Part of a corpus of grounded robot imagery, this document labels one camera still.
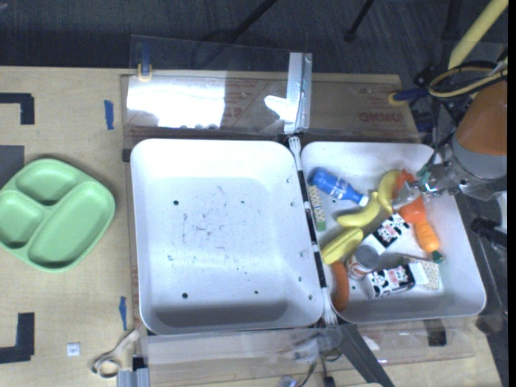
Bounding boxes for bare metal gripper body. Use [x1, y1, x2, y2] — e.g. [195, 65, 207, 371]
[421, 163, 508, 202]

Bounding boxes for orange rounded toy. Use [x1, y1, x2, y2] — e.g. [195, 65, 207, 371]
[394, 169, 427, 224]

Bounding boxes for yellow banana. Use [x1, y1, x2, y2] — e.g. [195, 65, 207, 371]
[377, 169, 402, 216]
[335, 191, 382, 229]

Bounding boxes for cow print carton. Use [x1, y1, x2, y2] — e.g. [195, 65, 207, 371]
[361, 212, 410, 256]
[365, 264, 417, 299]

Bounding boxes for orange carrot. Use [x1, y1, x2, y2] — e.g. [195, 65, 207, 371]
[414, 218, 446, 264]

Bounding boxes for blue bottle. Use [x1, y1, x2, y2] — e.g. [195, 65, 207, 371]
[307, 167, 370, 208]

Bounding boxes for small orange and white can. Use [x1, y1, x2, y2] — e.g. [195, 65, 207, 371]
[346, 244, 381, 281]

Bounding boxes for patterned beige box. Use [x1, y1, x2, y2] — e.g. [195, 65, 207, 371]
[404, 256, 442, 291]

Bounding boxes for yellow corn cob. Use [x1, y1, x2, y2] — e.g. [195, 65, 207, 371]
[320, 227, 365, 266]

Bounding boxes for patterned packet with green end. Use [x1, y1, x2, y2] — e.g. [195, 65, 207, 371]
[307, 184, 327, 232]

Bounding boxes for white plastic tray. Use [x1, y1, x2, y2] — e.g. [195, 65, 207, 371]
[300, 140, 488, 325]
[129, 137, 326, 335]

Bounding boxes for orange sausage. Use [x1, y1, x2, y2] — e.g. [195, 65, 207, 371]
[331, 260, 351, 313]

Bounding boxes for green divided plate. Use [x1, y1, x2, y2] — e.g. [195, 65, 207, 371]
[0, 158, 117, 274]

